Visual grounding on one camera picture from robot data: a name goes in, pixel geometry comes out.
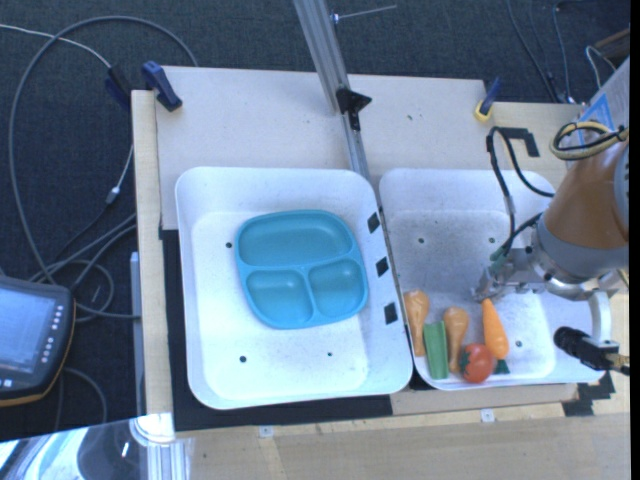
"monitor screen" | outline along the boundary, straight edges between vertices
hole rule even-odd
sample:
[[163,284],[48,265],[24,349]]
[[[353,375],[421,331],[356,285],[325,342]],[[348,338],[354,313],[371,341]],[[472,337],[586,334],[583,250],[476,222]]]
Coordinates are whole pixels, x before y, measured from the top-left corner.
[[0,288],[0,368],[33,373],[55,299]]

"metal pole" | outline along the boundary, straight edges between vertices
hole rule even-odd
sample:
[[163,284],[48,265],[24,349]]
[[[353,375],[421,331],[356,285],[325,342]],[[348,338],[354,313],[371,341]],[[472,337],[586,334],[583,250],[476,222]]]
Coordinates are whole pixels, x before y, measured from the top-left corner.
[[[327,3],[325,0],[293,0],[293,3],[329,106],[334,112],[340,112],[336,93],[340,88],[350,87]],[[360,132],[353,129],[344,113],[342,120],[351,169],[369,180]]]

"electrical wire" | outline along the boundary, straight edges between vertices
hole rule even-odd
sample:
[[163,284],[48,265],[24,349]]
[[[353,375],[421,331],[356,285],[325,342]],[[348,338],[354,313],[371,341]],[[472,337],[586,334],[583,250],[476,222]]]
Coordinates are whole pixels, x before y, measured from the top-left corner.
[[189,49],[189,47],[180,39],[178,38],[175,34],[173,34],[173,32],[169,31],[168,29],[153,23],[151,21],[142,19],[142,18],[136,18],[136,17],[132,17],[132,16],[100,16],[100,17],[96,17],[96,18],[90,18],[87,20],[83,20],[83,21],[79,21],[77,23],[74,23],[73,25],[70,25],[66,28],[64,28],[63,30],[61,30],[60,32],[58,32],[57,34],[51,36],[51,38],[44,44],[44,46],[41,47],[41,49],[36,53],[36,55],[31,59],[29,65],[27,66],[26,70],[24,71],[20,82],[18,84],[18,87],[16,89],[16,92],[14,94],[13,97],[13,101],[11,104],[11,113],[9,115],[9,132],[8,132],[8,149],[9,149],[9,177],[10,177],[10,181],[11,181],[11,187],[13,190],[13,195],[14,195],[14,199],[16,202],[16,207],[17,207],[17,212],[18,212],[18,217],[20,219],[20,223],[22,225],[22,229],[23,232],[25,234],[25,237],[27,239],[27,242],[29,244],[29,248],[31,250],[32,255],[34,256],[34,258],[36,259],[41,272],[43,273],[44,277],[46,278],[46,281],[48,281],[51,284],[57,284],[55,279],[53,278],[52,272],[50,271],[50,269],[47,268],[47,265],[44,262],[44,259],[42,258],[42,255],[40,254],[40,251],[35,243],[35,240],[33,238],[33,234],[31,233],[31,228],[29,226],[25,211],[24,211],[24,206],[22,203],[22,197],[20,194],[20,189],[18,186],[18,179],[17,179],[17,173],[16,173],[16,165],[15,165],[15,122],[16,122],[16,114],[17,114],[17,109],[19,106],[19,102],[20,102],[20,98],[22,96],[22,92],[24,90],[24,86],[27,82],[27,80],[29,79],[29,77],[31,76],[31,73],[33,72],[35,66],[40,62],[40,60],[42,59],[42,57],[44,56],[44,54],[56,43],[58,42],[58,40],[62,39],[63,36],[78,30],[82,27],[85,26],[89,26],[89,25],[93,25],[93,24],[97,24],[97,23],[106,23],[106,22],[116,22],[116,21],[122,21],[122,22],[131,22],[131,23],[137,23],[137,24],[141,24],[141,25],[145,25],[151,28],[154,28],[156,30],[159,30],[160,32],[163,32],[164,34],[168,35],[172,40],[174,40],[189,56],[189,58],[191,59],[191,62],[197,66],[198,62],[195,58],[195,56],[193,55],[193,52],[191,52],[191,50]]
[[598,71],[598,67],[596,66],[596,63],[594,62],[591,54],[595,53],[598,56],[598,58],[600,58],[603,62],[605,62],[611,68],[612,71],[615,71],[616,67],[613,64],[613,62],[611,62],[609,59],[604,57],[597,49],[595,49],[591,45],[587,45],[587,47],[584,49],[584,53],[587,56],[587,60],[589,61],[589,64],[591,64],[591,69],[593,69],[593,73],[595,74],[595,77],[596,77],[596,84],[598,85],[598,89],[600,89],[602,87],[602,83],[600,81],[600,72]]
[[522,31],[520,30],[520,27],[516,23],[516,20],[515,20],[514,14],[513,14],[513,7],[512,7],[512,4],[511,4],[511,0],[507,0],[507,12],[509,14],[509,19],[511,21],[511,25],[513,26],[513,28],[514,28],[514,30],[516,32],[516,35],[518,36],[518,39],[520,40],[520,43],[524,47],[527,55],[531,59],[531,62],[533,62],[533,65],[536,68],[536,71],[538,72],[538,75],[540,75],[542,83],[544,84],[544,87],[545,87],[547,93],[549,94],[549,97],[551,98],[552,101],[557,102],[558,98],[556,96],[555,91],[553,90],[553,87],[549,83],[547,75],[545,74],[545,72],[543,71],[542,67],[540,66],[540,64],[536,60],[533,52],[531,51],[531,48],[529,48],[529,45],[527,44],[527,42],[526,42],[526,40],[524,38],[524,35],[523,35]]
[[502,133],[500,128],[497,128],[496,131],[502,137],[502,140],[504,141],[505,146],[507,146],[507,151],[509,152],[509,158],[511,158],[511,163],[513,164],[513,169],[515,170],[516,174],[518,175],[518,178],[520,178],[520,181],[522,181],[522,183],[524,183],[524,185],[529,190],[531,190],[532,192],[535,192],[539,196],[553,197],[555,195],[553,192],[547,192],[546,190],[539,189],[539,188],[535,187],[534,185],[532,185],[529,182],[529,180],[527,180],[527,178],[525,178],[524,173],[522,172],[522,169],[520,169],[520,164],[518,163],[518,159],[516,157],[516,152],[513,149],[513,145],[511,144],[511,141],[507,137],[504,136],[504,134]]
[[82,235],[84,235],[87,231],[89,231],[93,226],[95,226],[98,221],[102,218],[102,216],[106,213],[107,209],[111,206],[111,204],[115,201],[116,197],[120,194],[120,188],[122,187],[122,183],[124,182],[124,177],[129,170],[129,166],[131,165],[131,160],[133,158],[133,144],[131,148],[129,148],[129,154],[127,156],[127,161],[125,163],[124,169],[122,170],[122,174],[118,179],[118,183],[111,189],[109,194],[107,195],[107,199],[105,201],[105,205],[102,207],[98,215],[96,215],[92,221],[90,221],[84,228],[78,231],[75,235],[73,235],[67,242],[60,248],[58,253],[55,255],[54,259],[60,259],[60,256],[66,251],[76,240],[78,240]]
[[106,423],[107,420],[108,420],[108,417],[109,417],[109,414],[108,414],[108,411],[107,411],[107,398],[105,397],[104,392],[102,391],[100,386],[98,386],[98,384],[91,377],[89,377],[86,373],[83,373],[80,370],[76,370],[75,368],[70,368],[68,366],[65,366],[62,369],[62,371],[64,373],[68,373],[70,375],[73,375],[74,377],[77,377],[79,379],[82,379],[89,386],[91,386],[91,388],[98,395],[98,399],[100,400],[100,405],[102,406],[102,419],[101,419],[100,423],[102,423],[102,424]]
[[565,89],[566,89],[565,94],[567,96],[567,101],[569,102],[574,102],[575,100],[571,96],[571,85],[569,81],[569,66],[567,62],[567,52],[564,47],[562,34],[560,32],[560,25],[558,24],[558,11],[560,7],[566,6],[567,4],[581,4],[581,3],[596,2],[596,1],[598,0],[560,0],[559,2],[556,2],[551,9],[551,15],[553,17],[553,26],[556,33],[556,37],[558,39],[558,44],[560,45],[560,52],[562,54],[562,62],[564,66],[564,80],[565,80]]
[[56,408],[56,419],[53,423],[53,431],[60,430],[60,422],[62,421],[62,402],[64,401],[64,376],[58,375],[58,406]]
[[504,180],[504,176],[502,176],[502,172],[500,171],[500,166],[498,165],[498,157],[496,155],[496,148],[494,143],[494,135],[497,130],[497,126],[491,128],[486,138],[486,145],[487,152],[489,153],[489,158],[491,161],[491,168],[493,169],[493,173],[498,180],[498,184],[500,185],[500,190],[502,191],[502,195],[504,196],[505,205],[509,213],[509,235],[512,235],[515,232],[515,208],[511,193],[509,192],[509,187],[507,186],[507,183]]
[[[598,139],[587,144],[576,146],[560,146],[562,140],[577,130],[594,131],[600,134]],[[613,146],[617,142],[624,142],[629,138],[629,128],[622,128],[611,131],[609,128],[597,121],[579,121],[577,123],[565,124],[558,133],[551,139],[549,149],[560,160],[582,160],[601,153],[605,149]]]
[[[67,267],[69,267],[71,265],[84,265],[85,267],[84,267],[83,273],[81,274],[82,277],[86,276],[87,273],[89,272],[89,270],[97,269],[104,276],[104,278],[107,280],[107,284],[108,284],[108,288],[109,288],[108,295],[107,295],[107,300],[98,309],[91,308],[91,307],[89,307],[89,306],[87,306],[87,305],[85,305],[83,303],[80,303],[80,302],[76,301],[76,307],[78,309],[80,309],[82,311],[85,311],[86,313],[90,313],[89,316],[76,318],[75,322],[77,324],[88,322],[90,320],[93,320],[97,316],[105,317],[105,318],[125,319],[125,320],[139,320],[140,319],[140,317],[138,315],[119,314],[119,313],[109,313],[109,312],[107,312],[107,309],[109,308],[109,306],[113,302],[113,299],[114,299],[114,296],[115,296],[115,283],[114,283],[113,278],[112,278],[111,274],[109,273],[109,271],[107,269],[105,269],[103,266],[101,266],[100,264],[97,263],[97,261],[100,258],[100,256],[102,254],[104,254],[104,252],[106,252],[115,242],[117,242],[122,237],[124,237],[128,233],[132,232],[136,228],[135,225],[131,225],[131,226],[127,227],[127,225],[130,222],[135,220],[135,216],[136,216],[135,213],[130,215],[124,221],[122,221],[120,224],[118,224],[117,226],[115,226],[114,228],[109,230],[107,233],[105,233],[104,235],[102,235],[98,239],[94,240],[92,243],[90,243],[89,245],[85,246],[83,249],[81,249],[80,251],[74,253],[73,255],[71,255],[70,257],[66,258],[65,260],[57,261],[57,262],[52,263],[51,265],[47,266],[47,269],[48,269],[49,273],[51,275],[53,275],[53,274],[59,272],[60,270],[62,270],[64,268],[67,268]],[[98,253],[95,254],[94,257],[91,260],[80,259],[81,256],[83,256],[88,251],[90,251],[91,249],[93,249],[94,247],[99,245],[100,243],[104,242],[105,240],[109,240],[109,241],[105,245],[102,246],[100,251],[98,251]],[[42,271],[38,272],[37,274],[35,274],[34,276],[32,276],[29,279],[29,281],[34,282],[34,283],[38,283],[38,282],[41,283],[41,282],[44,282],[45,280],[46,280],[46,275]],[[80,277],[78,277],[78,278],[76,278],[76,281],[74,282],[74,286],[77,287],[77,286],[80,285],[80,283],[81,283],[81,279],[80,279]]]
[[[0,28],[6,29],[6,30],[13,30],[16,32],[23,32],[25,34],[29,34],[29,35],[33,35],[33,36],[39,36],[39,37],[49,37],[52,38],[53,34],[48,34],[46,32],[38,32],[37,30],[29,30],[26,28],[22,28],[22,27],[16,27],[13,25],[6,25],[4,23],[0,23]],[[93,55],[94,57],[96,57],[100,62],[102,62],[107,69],[111,68],[111,63],[106,60],[102,55],[100,55],[97,51],[95,51],[93,48],[89,48],[87,45],[84,45],[82,43],[78,43],[76,41],[72,41],[71,39],[66,39],[64,37],[60,37],[58,38],[59,41],[65,42],[67,44],[71,44],[73,46],[77,46],[78,48],[82,48],[83,50],[88,51],[91,55]]]
[[533,33],[533,37],[536,41],[538,49],[542,54],[542,61],[544,64],[546,80],[549,84],[549,87],[553,91],[553,94],[554,94],[553,99],[556,102],[561,102],[563,101],[563,98],[560,97],[560,95],[558,94],[558,91],[555,85],[555,77],[553,76],[553,73],[551,72],[551,68],[549,67],[547,54],[546,54],[545,48],[542,46],[542,41],[540,40],[540,35],[538,34],[538,28],[536,27],[535,20],[533,19],[533,3],[534,3],[534,0],[529,0],[529,24],[531,26],[531,31]]
[[109,206],[105,205],[102,207],[98,215],[96,215],[91,222],[89,222],[85,227],[83,227],[80,231],[78,231],[75,235],[73,235],[67,242],[60,248],[58,253],[54,256],[54,260],[59,260],[60,257],[64,254],[64,252],[71,247],[82,235],[84,235],[87,231],[89,231],[93,226],[95,226],[98,221],[102,218],[102,216],[106,213],[107,208]]
[[520,226],[518,226],[518,228],[513,233],[511,233],[511,235],[509,235],[509,238],[507,238],[507,240],[505,240],[505,242],[501,246],[504,256],[509,254],[509,252],[511,251],[511,247],[513,246],[513,241],[516,239],[516,237],[520,233],[522,233],[525,229],[531,226],[534,226],[538,222],[538,220],[540,220],[540,217],[542,217],[542,213],[538,213],[537,215],[534,215],[530,219],[527,219],[522,224],[520,224]]

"toy vegetable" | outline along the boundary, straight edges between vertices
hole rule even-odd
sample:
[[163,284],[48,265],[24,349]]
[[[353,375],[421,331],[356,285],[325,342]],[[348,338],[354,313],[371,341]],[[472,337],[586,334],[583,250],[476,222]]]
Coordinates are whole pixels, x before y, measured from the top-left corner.
[[403,295],[404,308],[409,319],[411,341],[413,341],[413,353],[416,356],[426,354],[424,348],[422,326],[429,314],[429,297],[421,290],[411,290]]
[[484,299],[481,305],[484,342],[498,360],[494,373],[509,373],[509,367],[504,360],[509,353],[509,340],[504,332],[498,312],[490,299]]
[[447,364],[447,333],[442,320],[425,324],[424,345],[427,348],[427,364],[432,379],[446,379],[449,376]]
[[495,357],[486,345],[469,343],[462,348],[460,371],[467,382],[479,384],[493,372]]
[[449,351],[449,371],[460,371],[460,351],[462,340],[469,327],[469,314],[462,308],[451,306],[442,315],[444,328],[447,333],[447,348]]

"blue clamp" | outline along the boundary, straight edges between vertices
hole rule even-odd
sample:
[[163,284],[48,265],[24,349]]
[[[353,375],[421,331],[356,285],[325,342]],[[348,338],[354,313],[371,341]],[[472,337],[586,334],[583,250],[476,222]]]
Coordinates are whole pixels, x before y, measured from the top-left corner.
[[142,76],[152,89],[158,90],[157,99],[169,112],[182,106],[182,100],[173,92],[164,69],[157,62],[145,62],[142,65]]
[[493,103],[496,101],[501,87],[502,81],[500,80],[500,77],[497,77],[487,91],[487,95],[484,100],[480,101],[473,111],[473,115],[478,121],[485,123],[491,118]]

